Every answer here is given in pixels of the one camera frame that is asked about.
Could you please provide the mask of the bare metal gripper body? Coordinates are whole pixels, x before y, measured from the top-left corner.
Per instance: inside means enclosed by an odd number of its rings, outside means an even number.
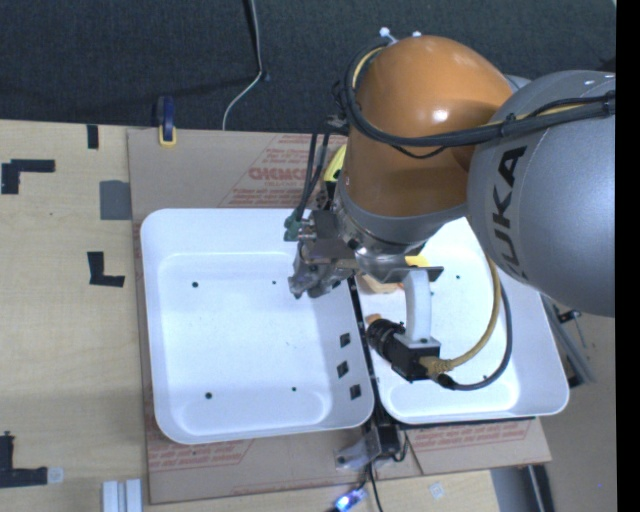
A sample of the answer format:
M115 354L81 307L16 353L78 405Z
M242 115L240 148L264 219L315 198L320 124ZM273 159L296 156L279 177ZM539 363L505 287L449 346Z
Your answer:
M425 242L424 215L316 210L299 235L298 280L340 282L362 273L378 282L400 282L409 268L406 256Z

